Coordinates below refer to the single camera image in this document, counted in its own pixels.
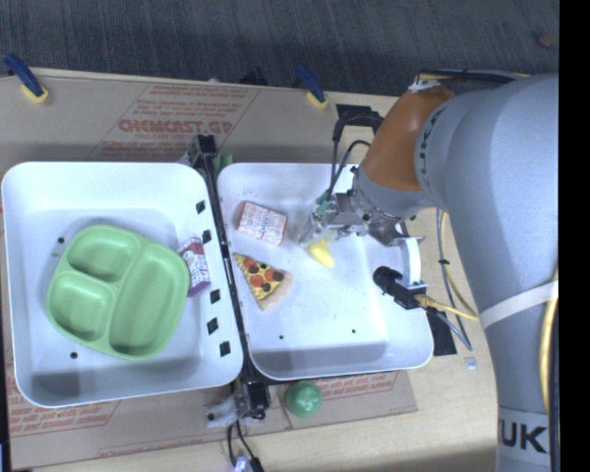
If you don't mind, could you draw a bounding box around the yellow banana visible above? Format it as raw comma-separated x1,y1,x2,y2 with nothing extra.
307,239,336,269

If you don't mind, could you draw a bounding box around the white plastic tray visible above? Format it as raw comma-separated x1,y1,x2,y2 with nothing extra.
215,161,436,383
0,160,244,409

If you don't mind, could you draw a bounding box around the purple and white carton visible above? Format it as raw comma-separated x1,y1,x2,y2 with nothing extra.
176,236,213,298

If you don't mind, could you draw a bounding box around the green round toy fruit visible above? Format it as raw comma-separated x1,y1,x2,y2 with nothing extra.
284,380,325,420

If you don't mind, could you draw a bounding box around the brown cardboard board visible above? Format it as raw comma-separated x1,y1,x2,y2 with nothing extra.
0,66,420,462

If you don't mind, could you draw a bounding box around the orange and white packet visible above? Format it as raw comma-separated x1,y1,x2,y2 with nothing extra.
234,200,289,247

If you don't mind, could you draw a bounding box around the black cylinder on white bracket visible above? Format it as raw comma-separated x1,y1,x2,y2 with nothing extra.
372,235,428,312

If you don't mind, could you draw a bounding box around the green divided plate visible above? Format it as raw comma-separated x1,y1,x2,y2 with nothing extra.
44,223,192,363

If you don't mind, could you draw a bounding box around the thin black rod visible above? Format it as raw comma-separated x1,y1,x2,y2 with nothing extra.
200,157,258,387

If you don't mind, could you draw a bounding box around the toy pizza slice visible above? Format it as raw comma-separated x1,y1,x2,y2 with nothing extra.
232,252,295,313

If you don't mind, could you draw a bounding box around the black block with wires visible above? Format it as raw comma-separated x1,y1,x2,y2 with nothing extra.
232,379,271,421
194,134,220,167

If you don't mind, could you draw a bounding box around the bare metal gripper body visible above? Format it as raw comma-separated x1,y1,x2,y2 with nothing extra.
323,191,410,247

